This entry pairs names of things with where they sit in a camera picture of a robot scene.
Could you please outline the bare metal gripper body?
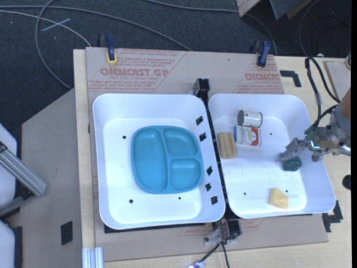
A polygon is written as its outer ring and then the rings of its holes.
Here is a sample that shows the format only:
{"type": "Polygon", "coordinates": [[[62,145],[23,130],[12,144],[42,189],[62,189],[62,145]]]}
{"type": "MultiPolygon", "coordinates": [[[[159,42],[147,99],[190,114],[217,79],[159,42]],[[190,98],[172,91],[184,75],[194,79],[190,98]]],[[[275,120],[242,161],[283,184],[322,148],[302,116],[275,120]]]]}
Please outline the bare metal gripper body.
{"type": "Polygon", "coordinates": [[[308,137],[307,148],[309,150],[322,149],[326,154],[351,155],[351,132],[340,126],[318,127],[308,137]]]}

